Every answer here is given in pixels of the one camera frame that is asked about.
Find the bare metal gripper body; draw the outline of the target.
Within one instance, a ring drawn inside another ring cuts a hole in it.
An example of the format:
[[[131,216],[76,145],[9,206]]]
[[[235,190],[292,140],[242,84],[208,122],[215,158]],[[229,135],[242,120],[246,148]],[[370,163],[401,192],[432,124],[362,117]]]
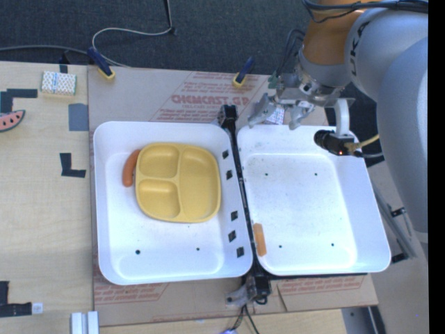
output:
[[[275,103],[282,106],[307,102],[314,106],[332,107],[344,88],[344,85],[322,84],[305,72],[275,73]]]

